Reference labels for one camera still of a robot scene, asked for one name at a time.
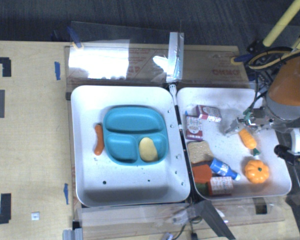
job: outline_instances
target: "blue plastic tray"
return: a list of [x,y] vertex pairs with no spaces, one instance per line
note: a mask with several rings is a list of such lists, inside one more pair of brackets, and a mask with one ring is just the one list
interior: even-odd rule
[[[158,161],[143,161],[139,142],[153,140]],[[168,134],[163,117],[154,109],[142,106],[121,106],[108,111],[103,119],[105,150],[111,160],[120,165],[153,165],[168,153]]]

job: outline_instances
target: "cardboard box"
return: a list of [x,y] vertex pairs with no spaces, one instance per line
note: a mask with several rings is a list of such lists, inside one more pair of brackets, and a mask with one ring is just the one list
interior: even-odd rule
[[222,120],[220,110],[216,107],[197,105],[196,112],[199,119],[217,123],[221,122]]
[[203,140],[201,119],[189,115],[186,116],[185,138],[193,141]]

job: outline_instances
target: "small box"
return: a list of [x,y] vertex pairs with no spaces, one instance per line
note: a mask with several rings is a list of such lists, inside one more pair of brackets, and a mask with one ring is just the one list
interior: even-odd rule
[[186,116],[185,138],[193,141],[203,140],[201,119],[194,116]]
[[208,120],[212,122],[221,122],[222,117],[220,110],[216,107],[197,105],[196,112],[199,119]]
[[234,189],[232,178],[229,176],[212,177],[208,182],[208,189],[210,196],[231,195]]
[[208,164],[192,167],[192,173],[195,183],[206,184],[212,178],[212,171]]

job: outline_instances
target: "toy food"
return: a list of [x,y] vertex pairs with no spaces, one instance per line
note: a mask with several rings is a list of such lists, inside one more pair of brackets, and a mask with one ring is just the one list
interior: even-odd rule
[[212,178],[212,170],[208,164],[192,167],[192,173],[195,183],[205,184]]
[[102,129],[102,125],[99,124],[99,123],[94,127],[94,130],[95,130],[96,137],[97,137],[97,144],[96,144],[96,147],[94,149],[94,154],[99,156],[102,153],[102,150],[104,150],[104,147],[105,147],[104,131]]
[[259,184],[269,178],[269,167],[266,166],[261,160],[250,160],[245,168],[245,176],[247,179],[254,183]]
[[192,164],[202,161],[212,161],[214,154],[210,150],[209,143],[206,141],[191,141],[187,144],[189,158]]
[[139,143],[140,157],[145,162],[158,161],[158,152],[154,141],[149,137],[144,137]]
[[253,150],[253,155],[259,155],[260,152],[256,149],[257,142],[254,137],[247,131],[247,129],[243,128],[239,131],[239,136],[243,142],[243,144],[250,150]]

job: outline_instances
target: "orange toy carrot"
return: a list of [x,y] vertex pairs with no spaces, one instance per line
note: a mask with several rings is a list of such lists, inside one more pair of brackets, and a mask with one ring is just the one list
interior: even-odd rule
[[95,133],[96,133],[96,137],[97,137],[97,143],[96,143],[96,147],[94,149],[94,153],[99,156],[102,153],[102,150],[104,150],[105,147],[105,143],[104,143],[104,131],[102,129],[102,125],[101,124],[97,124],[94,127]]
[[243,142],[243,144],[250,150],[253,150],[253,155],[259,155],[260,152],[256,149],[257,142],[254,137],[247,131],[247,129],[243,128],[239,131],[239,136]]

